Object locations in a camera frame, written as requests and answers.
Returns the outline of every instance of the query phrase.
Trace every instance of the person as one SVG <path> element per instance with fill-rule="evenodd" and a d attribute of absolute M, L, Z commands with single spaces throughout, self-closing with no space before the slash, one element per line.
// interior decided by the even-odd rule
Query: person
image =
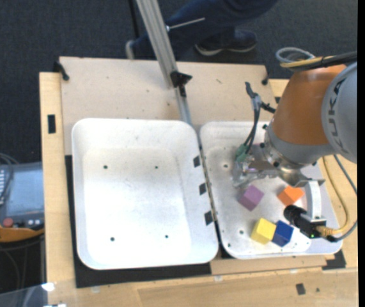
<path fill-rule="evenodd" d="M 278 0 L 191 0 L 165 20 L 170 28 L 193 20 L 187 26 L 169 31 L 175 58 L 180 59 L 195 48 L 204 56 L 222 51 L 248 52 L 255 48 L 257 36 L 237 27 L 267 12 Z M 150 39 L 145 33 L 125 45 L 128 59 L 155 58 Z"/>

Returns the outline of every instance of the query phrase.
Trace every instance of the black pole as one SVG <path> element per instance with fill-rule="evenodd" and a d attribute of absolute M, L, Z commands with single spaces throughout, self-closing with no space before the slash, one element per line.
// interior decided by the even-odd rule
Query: black pole
<path fill-rule="evenodd" d="M 138 38 L 139 37 L 139 31 L 138 31 L 137 17 L 136 17 L 136 11 L 135 11 L 135 8 L 134 8 L 133 0 L 128 0 L 128 5 L 130 6 L 132 24 L 134 26 L 134 34 L 135 34 L 136 38 Z"/>

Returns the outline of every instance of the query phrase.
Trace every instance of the white tray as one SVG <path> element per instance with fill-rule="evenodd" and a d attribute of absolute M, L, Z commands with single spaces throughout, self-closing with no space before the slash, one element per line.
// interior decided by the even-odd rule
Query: white tray
<path fill-rule="evenodd" d="M 191 126 L 83 119 L 72 130 L 72 156 L 77 251 L 85 265 L 131 269 L 214 258 L 218 241 Z"/>
<path fill-rule="evenodd" d="M 268 122 L 259 122 L 254 144 L 264 141 L 265 130 L 262 126 Z M 215 215 L 221 233 L 224 249 L 237 259 L 268 258 L 275 256 L 326 255 L 340 250 L 342 242 L 330 243 L 325 239 L 309 239 L 294 228 L 291 241 L 284 247 L 273 242 L 261 244 L 250 238 L 256 221 L 264 217 L 272 223 L 278 220 L 288 223 L 283 216 L 285 206 L 277 198 L 287 184 L 280 178 L 264 178 L 252 181 L 264 196 L 258 206 L 249 211 L 237 200 L 244 191 L 233 187 L 232 171 L 235 152 L 245 141 L 252 129 L 252 122 L 210 122 L 201 128 L 205 166 L 214 201 Z M 306 177 L 322 179 L 318 166 L 308 166 L 302 170 Z M 338 228 L 336 215 L 325 185 L 320 187 L 322 196 L 322 214 L 327 218 L 327 226 Z M 306 198 L 295 205 L 307 208 Z"/>

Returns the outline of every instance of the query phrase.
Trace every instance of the person's leg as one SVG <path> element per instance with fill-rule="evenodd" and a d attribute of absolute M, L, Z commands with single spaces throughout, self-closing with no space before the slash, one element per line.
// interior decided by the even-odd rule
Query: person's leg
<path fill-rule="evenodd" d="M 182 24 L 191 20 L 205 18 L 204 21 L 172 29 L 169 39 L 176 58 L 188 49 L 206 39 L 215 43 L 218 35 L 221 45 L 235 39 L 234 28 L 269 10 L 277 0 L 191 0 L 180 8 L 165 23 L 168 26 Z M 154 57 L 147 35 L 132 44 L 135 58 Z"/>

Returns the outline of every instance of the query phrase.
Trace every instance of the purple cube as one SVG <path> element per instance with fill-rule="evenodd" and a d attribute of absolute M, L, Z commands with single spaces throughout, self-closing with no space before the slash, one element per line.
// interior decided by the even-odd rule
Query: purple cube
<path fill-rule="evenodd" d="M 278 246 L 285 246 L 289 243 L 291 236 L 293 235 L 293 227 L 282 221 L 277 221 L 276 230 L 272 242 L 276 243 Z"/>
<path fill-rule="evenodd" d="M 252 211 L 256 208 L 263 195 L 264 193 L 261 192 L 257 187 L 250 185 L 246 189 L 244 195 L 239 199 L 239 202 L 241 205 Z"/>

